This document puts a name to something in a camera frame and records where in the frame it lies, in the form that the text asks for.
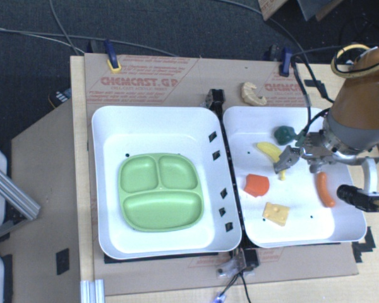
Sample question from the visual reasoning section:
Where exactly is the yellow banana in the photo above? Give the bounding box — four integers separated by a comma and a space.
256, 141, 287, 181

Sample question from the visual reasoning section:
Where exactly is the green divided plate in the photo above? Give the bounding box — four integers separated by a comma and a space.
117, 152, 205, 233

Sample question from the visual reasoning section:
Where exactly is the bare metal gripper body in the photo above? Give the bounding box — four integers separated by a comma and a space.
297, 130, 366, 167

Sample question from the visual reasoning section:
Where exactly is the yellow cheese slice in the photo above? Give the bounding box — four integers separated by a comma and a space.
262, 201, 290, 227

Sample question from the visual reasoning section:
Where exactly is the beige croissant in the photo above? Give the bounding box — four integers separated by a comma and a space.
240, 81, 268, 107

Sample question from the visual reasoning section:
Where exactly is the black cylinder on white bracket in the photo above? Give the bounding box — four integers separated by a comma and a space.
336, 157, 379, 213

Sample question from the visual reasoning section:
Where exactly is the white plastic tray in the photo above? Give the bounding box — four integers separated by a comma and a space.
91, 105, 243, 260
222, 105, 368, 249

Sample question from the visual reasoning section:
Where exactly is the orange sausage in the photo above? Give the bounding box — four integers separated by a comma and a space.
315, 172, 336, 208

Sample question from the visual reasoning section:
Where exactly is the dark green broccoli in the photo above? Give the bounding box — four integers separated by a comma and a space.
274, 125, 296, 146

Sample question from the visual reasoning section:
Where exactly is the brown cardboard board red print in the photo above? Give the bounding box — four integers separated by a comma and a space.
83, 52, 359, 296

